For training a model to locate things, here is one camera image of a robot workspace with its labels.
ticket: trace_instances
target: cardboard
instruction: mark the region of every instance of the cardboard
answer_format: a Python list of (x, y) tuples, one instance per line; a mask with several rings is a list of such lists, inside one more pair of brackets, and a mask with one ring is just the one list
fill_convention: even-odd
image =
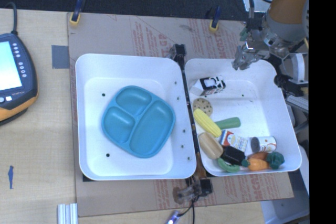
[[(82, 13), (77, 26), (69, 24), (70, 85), (79, 217), (125, 212), (185, 208), (173, 189), (185, 188), (184, 179), (91, 181), (79, 167), (75, 63), (87, 53), (166, 57), (173, 44), (184, 44), (186, 61), (192, 58), (234, 58), (244, 24), (219, 21), (208, 30), (207, 19)], [(288, 173), (211, 177), (214, 192), (195, 206), (235, 204), (293, 197)]]

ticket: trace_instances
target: wooden surface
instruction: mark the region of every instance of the wooden surface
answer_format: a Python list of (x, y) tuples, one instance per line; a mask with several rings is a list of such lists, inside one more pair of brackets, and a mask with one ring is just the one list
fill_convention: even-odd
[[(12, 30), (13, 11), (0, 9), (0, 34)], [(0, 223), (56, 224), (57, 205), (76, 202), (69, 69), (53, 69), (51, 62), (51, 46), (68, 45), (66, 13), (18, 10), (17, 31), (34, 60), (40, 92), (25, 114), (0, 126)], [(78, 223), (158, 224), (171, 213), (84, 217)], [(195, 223), (209, 221), (254, 224), (264, 223), (264, 218), (260, 202), (197, 207)], [(192, 223), (191, 210), (179, 220), (184, 223)]]

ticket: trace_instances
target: yellow corn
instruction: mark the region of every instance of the yellow corn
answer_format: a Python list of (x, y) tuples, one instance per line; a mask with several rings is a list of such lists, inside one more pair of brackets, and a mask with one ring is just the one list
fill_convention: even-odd
[(214, 137), (220, 137), (222, 134), (218, 125), (201, 109), (194, 110), (195, 121), (208, 133), (211, 133)]

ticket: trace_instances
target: blue clamp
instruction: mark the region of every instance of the blue clamp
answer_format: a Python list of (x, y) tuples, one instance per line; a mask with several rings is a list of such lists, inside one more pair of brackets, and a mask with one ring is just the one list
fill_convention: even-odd
[(85, 0), (77, 0), (75, 10), (74, 12), (71, 13), (70, 20), (69, 20), (72, 25), (77, 25), (79, 23), (80, 13), (83, 10), (84, 5), (85, 5)]
[(220, 11), (221, 8), (219, 6), (211, 7), (205, 15), (206, 19), (212, 19), (209, 25), (209, 30), (211, 32), (215, 32), (218, 30)]

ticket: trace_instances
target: can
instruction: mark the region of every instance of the can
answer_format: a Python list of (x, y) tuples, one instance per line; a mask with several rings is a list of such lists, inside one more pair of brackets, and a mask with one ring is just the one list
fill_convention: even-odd
[(251, 149), (256, 152), (273, 152), (277, 148), (277, 141), (274, 136), (252, 137)]

